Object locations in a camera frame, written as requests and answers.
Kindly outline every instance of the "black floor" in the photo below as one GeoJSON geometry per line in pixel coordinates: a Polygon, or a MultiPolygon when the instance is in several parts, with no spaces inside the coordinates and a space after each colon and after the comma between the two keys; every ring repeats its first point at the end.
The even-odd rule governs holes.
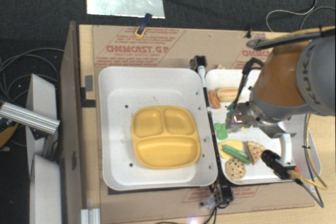
{"type": "MultiPolygon", "coordinates": [[[[166,19],[153,19],[151,26],[215,28],[267,31],[266,15],[274,9],[305,12],[313,0],[163,0],[166,19]]],[[[335,8],[335,0],[318,0],[317,6],[335,8]]],[[[294,31],[303,16],[274,14],[275,31],[294,31]]],[[[137,25],[138,18],[93,16],[86,14],[86,0],[0,0],[0,57],[2,61],[32,48],[63,48],[71,20],[83,24],[137,25]]],[[[318,10],[306,21],[305,28],[335,24],[335,12],[318,10]]],[[[59,68],[61,55],[44,52],[43,57],[59,68]]],[[[6,82],[28,73],[52,73],[37,59],[22,59],[6,69],[6,82]]],[[[13,87],[14,97],[28,87],[23,80],[13,87]]],[[[25,98],[18,99],[21,105],[25,98]]],[[[25,143],[23,130],[13,141],[25,143]]],[[[0,152],[0,223],[28,223],[29,179],[25,148],[13,142],[9,152],[0,152]]]]}

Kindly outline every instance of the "white tray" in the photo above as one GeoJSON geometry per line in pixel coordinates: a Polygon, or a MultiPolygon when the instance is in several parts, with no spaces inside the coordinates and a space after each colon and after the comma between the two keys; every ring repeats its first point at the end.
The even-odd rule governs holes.
{"type": "Polygon", "coordinates": [[[115,190],[207,186],[217,166],[201,79],[190,69],[108,67],[99,75],[103,177],[115,190]],[[177,105],[193,116],[201,145],[198,161],[177,169],[150,169],[134,153],[133,114],[152,105],[177,105]]]}
{"type": "MultiPolygon", "coordinates": [[[[239,102],[246,102],[249,99],[250,91],[248,88],[253,86],[259,76],[260,71],[253,70],[248,76],[247,83],[242,90],[241,100],[239,102]]],[[[239,87],[240,80],[242,77],[241,70],[221,70],[214,69],[207,73],[206,75],[206,85],[208,90],[216,90],[218,88],[224,87],[239,87]]],[[[225,106],[230,105],[230,103],[221,103],[220,109],[211,109],[212,118],[214,124],[217,122],[225,123],[226,113],[228,112],[225,106]]],[[[289,133],[296,133],[292,137],[292,153],[293,161],[299,168],[299,172],[306,177],[310,177],[304,151],[303,145],[303,127],[304,127],[304,115],[292,116],[289,121],[281,122],[280,127],[289,133]]],[[[248,128],[237,133],[229,133],[228,140],[240,140],[240,141],[254,141],[260,145],[263,145],[266,149],[269,149],[278,155],[281,155],[280,140],[278,138],[269,138],[264,132],[258,128],[248,128]]],[[[315,164],[317,171],[321,172],[320,161],[317,156],[317,152],[312,141],[311,136],[309,137],[311,146],[310,153],[312,160],[315,164]]],[[[277,183],[285,182],[287,180],[282,180],[276,176],[273,171],[266,166],[266,164],[260,160],[255,165],[246,165],[246,175],[242,179],[230,179],[225,172],[225,163],[227,160],[222,159],[222,169],[229,181],[236,185],[247,185],[247,184],[263,184],[263,183],[277,183]]]]}

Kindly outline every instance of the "yellow divided plate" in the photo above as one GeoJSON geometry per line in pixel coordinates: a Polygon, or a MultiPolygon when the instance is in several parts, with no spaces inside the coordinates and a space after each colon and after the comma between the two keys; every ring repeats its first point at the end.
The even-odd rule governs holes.
{"type": "Polygon", "coordinates": [[[131,130],[135,155],[148,168],[180,168],[195,163],[200,156],[195,121],[182,107],[141,108],[133,116],[131,130]]]}

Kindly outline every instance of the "yellow cable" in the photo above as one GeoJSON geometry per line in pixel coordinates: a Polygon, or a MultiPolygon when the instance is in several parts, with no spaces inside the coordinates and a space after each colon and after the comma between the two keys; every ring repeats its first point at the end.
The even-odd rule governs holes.
{"type": "MultiPolygon", "coordinates": [[[[309,143],[309,135],[308,135],[308,125],[309,125],[309,122],[310,122],[310,114],[308,115],[308,119],[307,119],[307,127],[306,127],[306,146],[308,147],[308,143],[309,143]]],[[[288,174],[292,177],[292,178],[296,178],[296,179],[300,179],[300,180],[303,180],[303,181],[306,181],[320,189],[324,189],[324,190],[327,190],[328,189],[328,186],[326,185],[326,183],[322,180],[322,178],[319,176],[318,172],[316,171],[315,167],[314,167],[314,164],[313,164],[313,161],[311,159],[311,156],[310,156],[310,152],[309,152],[309,148],[307,148],[307,158],[308,158],[308,162],[309,162],[309,165],[311,166],[311,169],[313,170],[314,174],[316,175],[316,178],[321,182],[322,185],[308,179],[308,178],[305,178],[304,176],[300,175],[299,173],[295,172],[294,170],[289,170],[287,171],[288,174]]]]}

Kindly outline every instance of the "toy pizza slice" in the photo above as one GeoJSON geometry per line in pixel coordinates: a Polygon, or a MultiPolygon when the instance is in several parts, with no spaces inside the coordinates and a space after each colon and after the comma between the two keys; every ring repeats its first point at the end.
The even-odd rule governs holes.
{"type": "Polygon", "coordinates": [[[252,165],[254,165],[257,161],[260,160],[261,154],[265,150],[265,148],[262,145],[259,145],[256,142],[253,141],[247,141],[245,142],[246,145],[246,151],[248,156],[250,157],[252,165]]]}

